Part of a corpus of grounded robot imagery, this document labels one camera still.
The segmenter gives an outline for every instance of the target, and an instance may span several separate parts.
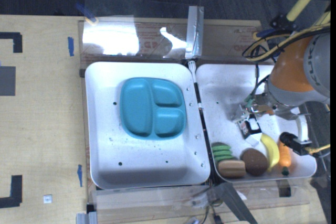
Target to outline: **light wood surface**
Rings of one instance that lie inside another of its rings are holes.
[[[75,223],[76,213],[86,210],[86,149],[79,78],[81,20],[0,16],[0,31],[23,35],[22,54],[13,53],[12,40],[0,39],[1,65],[16,66],[16,96],[0,97],[0,197],[9,196],[12,175],[23,176],[23,202],[20,207],[0,209],[0,223]],[[69,55],[68,37],[74,39],[73,57]],[[77,175],[79,164],[83,187]],[[326,223],[316,190],[308,180],[304,184],[308,203],[253,209],[251,213],[259,223]],[[44,204],[43,195],[48,194],[52,194],[53,202]],[[246,223],[239,222],[231,212],[221,216],[225,223]],[[211,216],[206,223],[213,223]]]

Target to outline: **blue divided plate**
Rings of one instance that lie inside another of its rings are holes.
[[[182,91],[168,80],[129,79],[121,89],[120,119],[124,130],[135,138],[175,138],[186,125]]]

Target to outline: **toy banana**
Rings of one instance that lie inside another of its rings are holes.
[[[261,142],[265,145],[268,152],[268,169],[267,171],[271,171],[272,168],[279,162],[280,153],[277,143],[267,134],[261,135]]]

